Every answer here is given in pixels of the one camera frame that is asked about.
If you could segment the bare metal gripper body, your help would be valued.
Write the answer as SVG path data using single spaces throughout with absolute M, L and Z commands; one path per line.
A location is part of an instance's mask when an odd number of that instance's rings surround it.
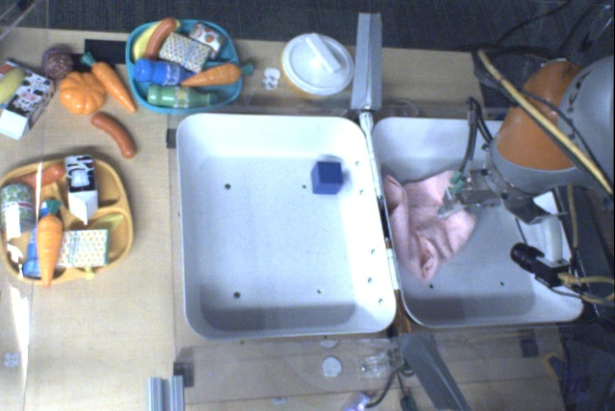
M 501 195 L 491 179 L 487 169 L 470 170 L 459 193 L 460 202 L 466 206 L 499 206 Z

